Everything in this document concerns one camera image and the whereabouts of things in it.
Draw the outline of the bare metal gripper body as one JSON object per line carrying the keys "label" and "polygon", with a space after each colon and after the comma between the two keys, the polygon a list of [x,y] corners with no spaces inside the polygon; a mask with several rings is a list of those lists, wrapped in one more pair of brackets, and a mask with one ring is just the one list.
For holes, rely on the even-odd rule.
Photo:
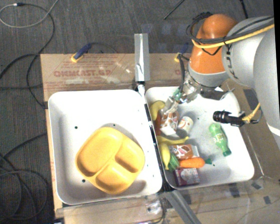
{"label": "bare metal gripper body", "polygon": [[190,103],[197,98],[201,92],[202,87],[196,82],[190,75],[184,78],[184,82],[178,89],[173,93],[173,101],[183,104]]}

